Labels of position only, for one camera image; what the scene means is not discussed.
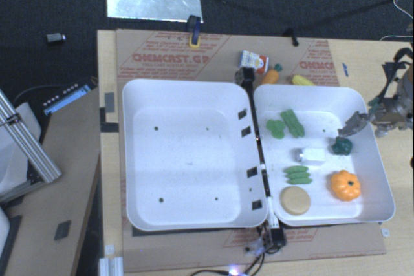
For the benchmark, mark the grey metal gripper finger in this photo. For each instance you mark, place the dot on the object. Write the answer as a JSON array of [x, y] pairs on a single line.
[[357, 117], [350, 130]]

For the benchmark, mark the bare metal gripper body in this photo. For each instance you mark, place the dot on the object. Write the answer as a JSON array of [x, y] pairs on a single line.
[[389, 115]]

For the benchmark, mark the dark green broccoli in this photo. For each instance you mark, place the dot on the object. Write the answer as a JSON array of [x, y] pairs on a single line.
[[342, 146]]

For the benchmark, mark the white and silver box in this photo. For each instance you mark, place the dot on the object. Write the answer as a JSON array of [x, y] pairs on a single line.
[[312, 155]]

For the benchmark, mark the orange pumpkin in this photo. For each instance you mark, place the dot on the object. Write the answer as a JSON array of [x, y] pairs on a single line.
[[345, 185]]

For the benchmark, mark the green asparagus bundle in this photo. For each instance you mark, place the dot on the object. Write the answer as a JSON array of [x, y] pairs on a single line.
[[292, 123]]

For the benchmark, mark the yellow corn cob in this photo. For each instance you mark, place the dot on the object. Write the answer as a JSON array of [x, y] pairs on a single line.
[[302, 80]]

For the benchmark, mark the green pea pods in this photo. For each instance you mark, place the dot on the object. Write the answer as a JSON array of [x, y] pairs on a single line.
[[297, 175]]

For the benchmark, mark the light green lettuce leaf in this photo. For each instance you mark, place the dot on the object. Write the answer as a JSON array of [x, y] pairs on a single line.
[[276, 130]]

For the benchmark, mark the white plastic tray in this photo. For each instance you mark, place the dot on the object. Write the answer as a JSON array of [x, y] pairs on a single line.
[[187, 158], [323, 207]]

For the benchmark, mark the tan round biscuit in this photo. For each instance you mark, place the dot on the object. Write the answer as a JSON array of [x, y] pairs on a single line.
[[295, 201]]

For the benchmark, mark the thin black and white rod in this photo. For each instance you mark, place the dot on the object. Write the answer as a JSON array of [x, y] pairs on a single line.
[[257, 135]]

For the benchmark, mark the orange carrot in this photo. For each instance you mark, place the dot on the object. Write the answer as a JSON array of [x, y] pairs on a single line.
[[271, 76]]

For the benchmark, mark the white and red carton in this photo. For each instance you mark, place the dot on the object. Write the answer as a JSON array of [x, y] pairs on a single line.
[[253, 60]]

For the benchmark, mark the brown cardboard board red print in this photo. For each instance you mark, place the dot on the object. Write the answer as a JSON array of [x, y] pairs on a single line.
[[181, 58]]

